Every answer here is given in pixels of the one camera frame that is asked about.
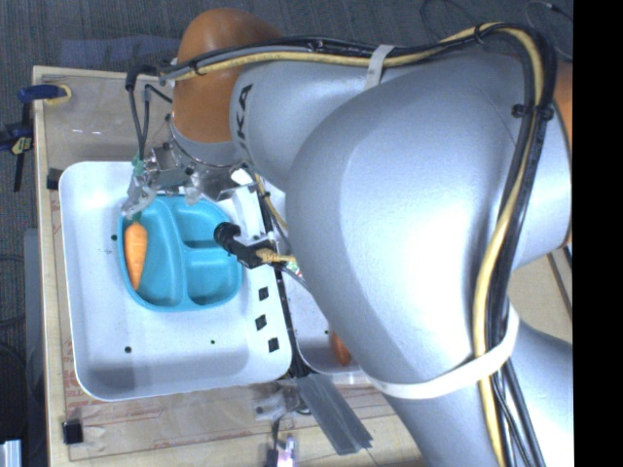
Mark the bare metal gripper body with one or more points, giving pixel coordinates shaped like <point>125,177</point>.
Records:
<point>194,177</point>

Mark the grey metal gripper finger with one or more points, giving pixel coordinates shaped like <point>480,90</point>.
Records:
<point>137,200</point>
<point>193,196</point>

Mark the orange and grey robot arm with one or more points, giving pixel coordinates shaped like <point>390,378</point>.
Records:
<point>418,202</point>

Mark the orange carrot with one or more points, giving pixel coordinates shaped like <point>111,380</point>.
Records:
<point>135,253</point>

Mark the blue divided plate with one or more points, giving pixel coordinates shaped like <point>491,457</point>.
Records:
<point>204,270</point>

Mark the thin black rod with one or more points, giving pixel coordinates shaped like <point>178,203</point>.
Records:
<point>288,324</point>

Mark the black cylinder on white bracket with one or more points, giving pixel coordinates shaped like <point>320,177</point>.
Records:
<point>245,251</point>

